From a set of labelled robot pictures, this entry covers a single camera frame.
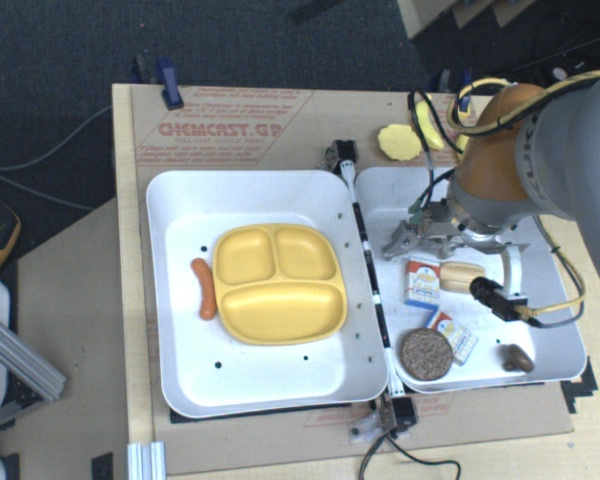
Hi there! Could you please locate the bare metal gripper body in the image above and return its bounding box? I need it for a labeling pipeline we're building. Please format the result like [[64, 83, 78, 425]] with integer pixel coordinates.
[[409, 200, 520, 256]]

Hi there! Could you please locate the yellow divided plate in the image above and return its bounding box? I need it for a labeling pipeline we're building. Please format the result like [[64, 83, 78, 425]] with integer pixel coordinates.
[[211, 222, 349, 347]]

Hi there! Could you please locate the yellow banana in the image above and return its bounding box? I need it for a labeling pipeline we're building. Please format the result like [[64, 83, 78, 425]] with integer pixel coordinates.
[[412, 94, 447, 152]]

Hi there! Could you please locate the thin black and white rod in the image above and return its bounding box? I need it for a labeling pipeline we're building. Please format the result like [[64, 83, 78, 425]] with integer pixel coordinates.
[[339, 159, 407, 398]]

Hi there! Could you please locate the brown rounded toy food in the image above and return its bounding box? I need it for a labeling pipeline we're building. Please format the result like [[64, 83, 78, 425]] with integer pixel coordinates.
[[500, 343, 536, 375]]

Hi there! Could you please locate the orange sausage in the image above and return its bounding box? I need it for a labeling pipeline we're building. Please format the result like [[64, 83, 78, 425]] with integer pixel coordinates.
[[190, 257, 218, 322]]

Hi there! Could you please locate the red and white carton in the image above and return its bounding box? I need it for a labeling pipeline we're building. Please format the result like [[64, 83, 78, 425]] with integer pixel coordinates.
[[424, 309, 480, 367], [403, 256, 442, 312]]

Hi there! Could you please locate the brown cardboard board red print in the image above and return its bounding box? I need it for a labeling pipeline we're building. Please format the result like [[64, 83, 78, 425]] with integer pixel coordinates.
[[129, 84, 577, 476]]

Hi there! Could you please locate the yellow round biscuit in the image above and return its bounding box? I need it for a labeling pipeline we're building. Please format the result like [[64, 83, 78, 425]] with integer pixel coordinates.
[[376, 123, 424, 162]]

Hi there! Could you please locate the black block with thin wires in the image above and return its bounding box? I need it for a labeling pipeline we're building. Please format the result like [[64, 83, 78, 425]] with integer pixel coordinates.
[[323, 138, 360, 175], [378, 394, 420, 440]]

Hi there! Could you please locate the white plastic tray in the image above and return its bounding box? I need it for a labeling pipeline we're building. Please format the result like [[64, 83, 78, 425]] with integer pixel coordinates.
[[354, 165, 589, 396], [145, 168, 391, 420]]

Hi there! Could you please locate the brown round patty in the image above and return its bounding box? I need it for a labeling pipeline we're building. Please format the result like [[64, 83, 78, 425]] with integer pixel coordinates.
[[399, 327, 455, 382]]

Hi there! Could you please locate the black cylinder on white bracket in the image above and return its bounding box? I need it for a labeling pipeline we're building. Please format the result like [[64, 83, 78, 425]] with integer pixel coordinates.
[[468, 242, 531, 324]]

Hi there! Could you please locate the tan hot dog bun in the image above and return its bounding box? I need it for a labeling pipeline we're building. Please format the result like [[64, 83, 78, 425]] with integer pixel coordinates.
[[438, 261, 488, 294]]

